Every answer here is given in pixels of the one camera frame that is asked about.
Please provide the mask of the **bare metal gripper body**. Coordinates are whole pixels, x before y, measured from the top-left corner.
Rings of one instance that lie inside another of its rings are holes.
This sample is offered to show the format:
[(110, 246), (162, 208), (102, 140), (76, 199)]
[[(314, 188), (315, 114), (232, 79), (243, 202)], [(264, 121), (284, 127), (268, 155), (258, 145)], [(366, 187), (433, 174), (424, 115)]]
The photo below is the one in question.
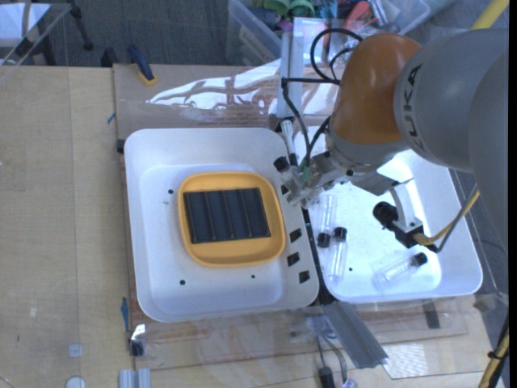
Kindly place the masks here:
[(361, 166), (346, 159), (339, 161), (338, 155), (330, 151), (310, 159), (306, 187), (330, 190), (334, 185), (342, 183), (351, 183), (376, 196), (381, 196), (401, 184), (380, 174), (376, 167)]

